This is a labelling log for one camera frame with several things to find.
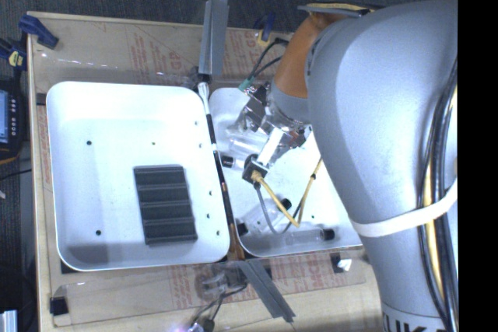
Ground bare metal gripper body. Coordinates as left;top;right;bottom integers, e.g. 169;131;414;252
233;83;313;138

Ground clear plastic bottle black cap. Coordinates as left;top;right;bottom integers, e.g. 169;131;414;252
285;227;337;246
219;153;247;170
248;197;293;235

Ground white plastic tray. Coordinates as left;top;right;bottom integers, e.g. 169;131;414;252
209;86;365;259
45;80;231;272

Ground black ribbed rectangular block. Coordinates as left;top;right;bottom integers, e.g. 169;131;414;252
132;164;199;246

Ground pale wood board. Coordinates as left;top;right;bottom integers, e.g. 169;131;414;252
26;10;384;332

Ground black cylinder on white bracket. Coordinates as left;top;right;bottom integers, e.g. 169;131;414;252
241;126;312;184

